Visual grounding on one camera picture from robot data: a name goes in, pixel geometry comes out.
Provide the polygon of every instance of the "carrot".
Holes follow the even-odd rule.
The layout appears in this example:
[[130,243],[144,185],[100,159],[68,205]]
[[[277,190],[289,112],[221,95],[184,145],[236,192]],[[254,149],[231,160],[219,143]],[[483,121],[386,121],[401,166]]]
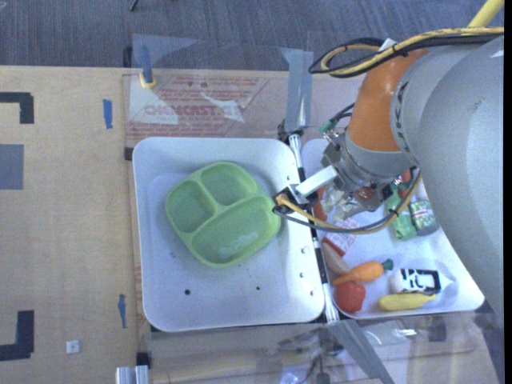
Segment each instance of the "carrot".
[[370,260],[369,262],[364,262],[353,267],[348,273],[336,277],[336,279],[333,280],[332,285],[339,286],[344,282],[369,282],[370,280],[380,278],[384,273],[384,270],[392,269],[393,261],[391,259],[387,259],[383,263],[377,262],[376,260]]

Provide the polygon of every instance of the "tomato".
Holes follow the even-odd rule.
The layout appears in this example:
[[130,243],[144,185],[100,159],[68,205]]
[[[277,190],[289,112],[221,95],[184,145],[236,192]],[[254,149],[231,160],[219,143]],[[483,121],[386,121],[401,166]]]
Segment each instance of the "tomato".
[[353,313],[362,308],[362,302],[366,296],[366,288],[355,282],[344,282],[336,286],[333,291],[333,299],[340,310]]

